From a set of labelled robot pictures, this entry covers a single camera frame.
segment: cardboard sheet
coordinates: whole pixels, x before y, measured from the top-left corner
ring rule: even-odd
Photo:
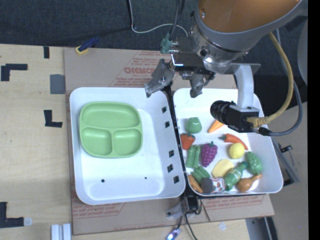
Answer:
[[[169,198],[102,205],[88,205],[79,200],[73,175],[73,150],[69,97],[80,87],[143,87],[160,59],[169,55],[158,51],[97,49],[78,55],[74,48],[64,49],[65,92],[71,179],[71,207],[73,234],[122,231],[129,229],[174,226],[175,219],[166,218],[166,209],[179,203]],[[172,90],[188,88],[189,81],[176,74]],[[236,88],[232,75],[217,75],[205,88]],[[204,209],[191,215],[190,223],[218,222],[274,215],[269,195],[218,197],[203,199]]]

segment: toy food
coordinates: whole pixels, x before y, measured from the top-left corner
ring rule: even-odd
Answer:
[[[196,179],[191,175],[188,174],[188,179],[189,179],[189,183],[190,186],[197,192],[199,193],[203,193],[204,191],[202,190],[200,184],[196,181]]]
[[[199,165],[200,153],[201,148],[199,145],[191,145],[191,147],[187,150],[185,167],[197,168]]]
[[[264,170],[261,160],[255,153],[248,151],[246,153],[246,161],[248,162],[248,170],[253,175],[260,174]]]
[[[230,133],[223,135],[220,139],[226,143],[241,143],[244,146],[244,149],[248,150],[247,145],[240,138]]]
[[[202,125],[198,117],[191,117],[186,122],[185,129],[190,134],[200,133],[202,130]]]
[[[245,147],[241,143],[233,143],[229,149],[229,155],[232,159],[243,157],[245,152]]]
[[[235,166],[229,159],[221,159],[213,167],[211,174],[215,178],[225,177],[228,171],[230,171],[230,169],[232,169],[233,167]]]
[[[188,150],[191,147],[192,143],[195,142],[196,137],[191,135],[191,134],[189,134],[189,133],[182,133],[180,135],[180,139],[181,139],[182,149],[183,150]]]
[[[201,166],[198,166],[197,168],[194,168],[194,170],[191,172],[191,175],[195,178],[195,180],[201,184],[201,181],[204,178],[209,178],[210,174],[205,169],[203,169]]]
[[[247,169],[248,166],[249,165],[246,161],[242,161],[238,166],[228,171],[228,173],[224,177],[226,191],[230,191],[233,188],[233,186],[237,184],[238,181],[240,181],[244,169]]]
[[[201,163],[203,167],[207,167],[215,159],[217,152],[218,146],[214,145],[213,141],[203,145],[201,150]]]
[[[222,192],[226,189],[225,179],[222,177],[204,178],[201,181],[201,188],[205,194]]]
[[[242,178],[239,180],[239,182],[235,186],[240,192],[246,192],[252,187],[252,184],[256,180],[261,178],[261,176],[262,176],[262,174],[260,173],[258,175],[254,175],[250,178]]]
[[[218,120],[215,120],[212,125],[210,126],[209,130],[208,130],[208,133],[212,133],[214,132],[215,130],[218,130],[219,128],[221,128],[222,126],[224,126],[225,124],[218,121]]]

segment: green pea pod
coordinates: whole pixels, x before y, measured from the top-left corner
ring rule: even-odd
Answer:
[[[189,149],[187,150],[187,157],[185,161],[185,167],[193,168],[194,166],[194,160],[195,160],[195,154],[196,154],[196,145],[191,145]]]
[[[192,168],[197,168],[199,165],[199,159],[200,159],[200,153],[201,153],[201,148],[199,145],[196,146],[195,151],[194,151],[194,160],[193,160],[193,166]]]
[[[205,178],[210,178],[211,177],[209,172],[207,172],[207,170],[202,168],[201,166],[198,166],[197,169],[205,175]]]
[[[201,179],[203,179],[203,178],[206,178],[206,174],[204,174],[202,171],[200,171],[198,168],[194,168],[194,172],[196,173],[196,174],[198,174],[200,177],[201,177]]]
[[[192,171],[191,172],[191,175],[195,178],[195,180],[201,184],[201,181],[202,181],[202,177],[200,175],[198,175],[195,171]]]

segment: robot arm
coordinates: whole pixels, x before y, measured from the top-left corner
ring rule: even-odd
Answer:
[[[259,114],[252,106],[252,74],[260,65],[236,63],[236,60],[263,36],[299,15],[308,15],[308,0],[198,0],[189,36],[171,45],[168,51],[172,60],[166,69],[160,67],[162,73],[155,70],[156,79],[145,85],[147,96],[168,85],[172,78],[167,76],[173,77],[174,72],[190,81],[193,98],[202,93],[202,87],[215,74],[234,74],[237,103],[217,101],[210,112],[237,132],[252,132],[257,126],[247,119]]]

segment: yellow cable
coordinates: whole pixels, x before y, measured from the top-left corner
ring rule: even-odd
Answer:
[[[270,123],[272,120],[274,120],[275,118],[277,118],[278,116],[280,116],[288,108],[288,106],[291,102],[293,93],[294,93],[294,75],[292,72],[290,62],[289,62],[284,50],[282,49],[281,45],[278,43],[275,35],[272,32],[270,32],[268,35],[269,35],[269,38],[271,39],[272,43],[274,44],[275,48],[277,49],[277,51],[279,52],[280,56],[283,59],[283,62],[284,62],[284,65],[285,65],[285,68],[287,71],[287,75],[288,75],[288,80],[289,80],[288,93],[287,93],[286,99],[285,99],[282,107],[279,108],[279,110],[277,112],[275,112],[274,114],[272,114],[270,116],[265,116],[265,117],[253,116],[253,117],[248,117],[246,119],[247,122],[253,124],[254,128],[258,128],[262,125],[266,125],[266,124]]]

